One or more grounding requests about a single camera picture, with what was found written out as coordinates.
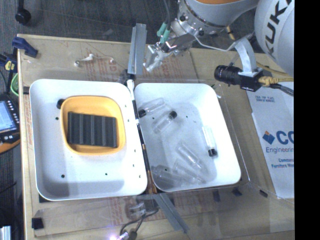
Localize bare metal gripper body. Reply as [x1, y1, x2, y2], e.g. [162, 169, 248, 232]
[159, 17, 224, 57]

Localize clear plastic bottle, black cap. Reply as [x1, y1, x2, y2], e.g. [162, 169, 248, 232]
[201, 125, 219, 158]
[137, 97, 167, 119]
[151, 110, 179, 135]

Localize white plastic tray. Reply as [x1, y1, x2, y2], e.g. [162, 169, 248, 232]
[29, 78, 149, 202]
[133, 82, 242, 193]

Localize thin black and white rod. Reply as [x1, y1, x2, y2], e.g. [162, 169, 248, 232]
[126, 79, 158, 194]

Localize orange bowl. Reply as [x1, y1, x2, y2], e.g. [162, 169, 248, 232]
[59, 95, 127, 156]

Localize black ribbed block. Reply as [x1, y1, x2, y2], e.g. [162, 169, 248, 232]
[66, 111, 119, 149]

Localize brown cardboard board, red print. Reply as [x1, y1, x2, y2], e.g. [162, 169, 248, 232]
[16, 33, 295, 240]

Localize black cylinder on white bracket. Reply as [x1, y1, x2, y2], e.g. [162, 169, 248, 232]
[214, 37, 265, 93]

